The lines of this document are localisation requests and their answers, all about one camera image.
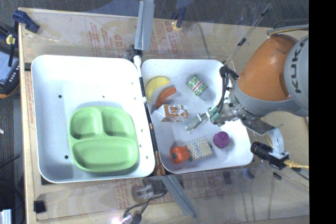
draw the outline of purple toy onion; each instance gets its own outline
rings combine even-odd
[[[230,143],[230,138],[226,132],[219,132],[214,135],[213,141],[219,148],[225,148]]]

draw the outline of yellow toy banana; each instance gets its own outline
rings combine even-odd
[[[168,83],[170,83],[170,79],[165,77],[165,76],[157,76],[152,78],[146,85],[146,96],[147,96],[147,100],[148,103],[151,101],[151,96],[153,94],[153,92],[161,86],[167,85]]]

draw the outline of wooden table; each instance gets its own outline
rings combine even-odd
[[[83,221],[93,223],[104,222],[114,216],[119,217],[125,208],[137,203],[132,199],[131,191],[134,185],[141,184],[139,179],[64,184],[44,184],[41,180],[38,170],[33,89],[29,67],[34,58],[43,54],[122,57],[125,49],[133,44],[137,18],[30,8],[21,8],[21,10],[40,25],[37,34],[25,30],[21,24],[19,26],[26,221],[27,223],[45,221],[47,223],[83,223]],[[247,26],[184,22],[181,31],[173,31],[173,23],[171,20],[154,19],[152,51],[144,55],[143,60],[172,57],[212,58],[223,61],[249,29]],[[239,51],[237,60],[234,61],[237,73],[242,71],[256,48],[266,40],[266,30],[268,28],[257,27],[246,45]],[[299,39],[306,34],[305,31],[297,31],[291,35]],[[282,112],[272,113],[265,118],[274,126],[284,124],[281,132],[285,140],[285,149],[296,162],[308,164],[307,120]],[[213,179],[216,172],[203,174],[202,180],[205,184],[207,180]],[[284,176],[293,178],[293,174],[289,172],[287,175],[287,172],[281,171]],[[192,174],[185,175],[185,178],[191,182],[193,177]],[[296,182],[309,187],[308,183],[299,176],[294,175],[294,177]],[[210,193],[211,184],[209,181],[208,186],[205,186]],[[191,198],[201,197],[196,193],[197,190],[194,192]],[[114,195],[115,200],[111,201],[111,196],[106,196],[106,193]],[[91,202],[94,199],[93,194],[95,197],[100,197],[95,201],[95,205]],[[75,208],[69,208],[74,197],[76,201],[81,200],[82,203],[77,204]],[[47,211],[37,214],[34,212],[34,201],[39,200],[49,202]],[[181,221],[194,223],[193,219],[181,213],[173,201],[171,196],[166,196],[161,202],[149,206],[151,209],[148,209],[147,218],[152,223],[172,218],[178,219],[176,223]]]

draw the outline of green divided plate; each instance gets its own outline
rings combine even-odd
[[[115,172],[131,168],[139,158],[132,117],[120,108],[90,106],[76,110],[69,124],[74,163],[88,172]]]

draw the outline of white tray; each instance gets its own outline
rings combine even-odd
[[[162,87],[175,86],[177,92],[171,95],[165,103],[182,104],[187,106],[189,118],[185,122],[161,122],[155,110],[154,103],[158,94],[157,89],[151,97],[149,107],[158,144],[159,155],[163,166],[171,173],[181,174],[204,170],[244,166],[252,161],[250,139],[246,128],[240,120],[227,122],[222,127],[207,122],[205,125],[189,134],[185,126],[197,113],[205,112],[208,108],[218,104],[222,96],[222,78],[219,69],[222,63],[216,60],[166,60],[151,59],[142,65],[144,84],[156,76],[167,76],[171,83]],[[194,75],[208,85],[200,96],[186,85]],[[230,137],[230,144],[226,148],[218,148],[213,143],[213,136],[219,131],[225,131]],[[212,146],[213,154],[194,161],[184,161],[174,164],[170,156],[170,149],[177,145],[185,145],[193,141],[206,138]]]
[[[38,165],[53,183],[150,175],[155,166],[152,140],[137,69],[125,59],[37,57],[31,66],[38,145]],[[134,121],[138,162],[122,172],[89,173],[71,159],[69,119],[78,108],[109,105],[124,109]]]

